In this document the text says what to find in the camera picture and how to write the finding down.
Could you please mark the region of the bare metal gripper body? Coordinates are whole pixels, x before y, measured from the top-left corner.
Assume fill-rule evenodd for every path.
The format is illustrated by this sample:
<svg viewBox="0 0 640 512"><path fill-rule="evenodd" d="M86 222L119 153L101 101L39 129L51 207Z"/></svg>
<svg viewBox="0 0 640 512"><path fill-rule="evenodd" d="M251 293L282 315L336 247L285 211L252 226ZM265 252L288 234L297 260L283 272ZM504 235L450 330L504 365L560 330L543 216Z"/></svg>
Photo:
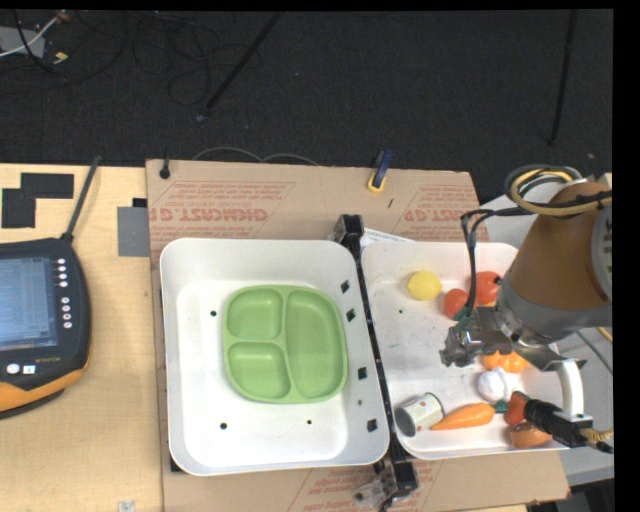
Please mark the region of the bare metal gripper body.
<svg viewBox="0 0 640 512"><path fill-rule="evenodd" d="M464 306L460 310L460 346L466 354L523 353L523 324L509 307Z"/></svg>

